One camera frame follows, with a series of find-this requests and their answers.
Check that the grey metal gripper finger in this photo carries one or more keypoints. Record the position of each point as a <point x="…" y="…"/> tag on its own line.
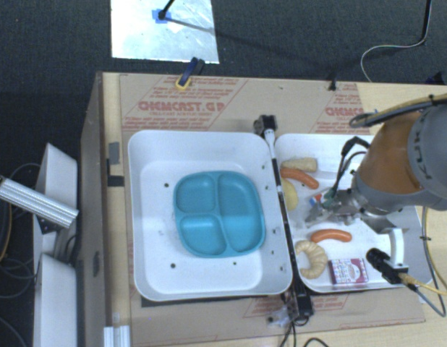
<point x="344" y="219"/>
<point x="315" y="215"/>

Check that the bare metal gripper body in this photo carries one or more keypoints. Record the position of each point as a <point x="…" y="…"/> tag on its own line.
<point x="348" y="202"/>

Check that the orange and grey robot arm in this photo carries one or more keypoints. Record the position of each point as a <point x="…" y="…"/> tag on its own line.
<point x="393" y="161"/>

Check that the red and blue small packet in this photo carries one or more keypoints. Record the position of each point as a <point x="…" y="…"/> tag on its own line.
<point x="315" y="199"/>

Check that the orange toy sausage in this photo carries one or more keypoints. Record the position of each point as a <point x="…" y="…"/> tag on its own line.
<point x="299" y="177"/>
<point x="331" y="235"/>

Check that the yellow toy potato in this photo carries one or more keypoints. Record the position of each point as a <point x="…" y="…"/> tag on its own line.
<point x="290" y="193"/>

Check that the white plastic tray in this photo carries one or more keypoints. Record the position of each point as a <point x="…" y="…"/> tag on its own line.
<point x="357" y="251"/>
<point x="155" y="230"/>

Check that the thin black and white rod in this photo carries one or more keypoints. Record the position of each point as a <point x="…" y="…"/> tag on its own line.
<point x="281" y="197"/>

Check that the pale toy croissant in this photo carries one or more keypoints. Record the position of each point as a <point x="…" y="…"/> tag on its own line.
<point x="317" y="260"/>

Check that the pink printed carton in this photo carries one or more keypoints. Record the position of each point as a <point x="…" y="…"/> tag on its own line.
<point x="348" y="271"/>

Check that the pale toy bread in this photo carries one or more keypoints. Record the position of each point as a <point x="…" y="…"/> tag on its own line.
<point x="299" y="164"/>

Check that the blue divided plate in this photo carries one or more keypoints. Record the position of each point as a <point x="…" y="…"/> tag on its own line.
<point x="220" y="213"/>

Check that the brown cardboard board red print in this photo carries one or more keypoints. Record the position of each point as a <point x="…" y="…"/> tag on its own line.
<point x="216" y="103"/>

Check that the black cylinder on white bracket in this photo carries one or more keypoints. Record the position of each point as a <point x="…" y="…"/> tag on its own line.
<point x="396" y="246"/>

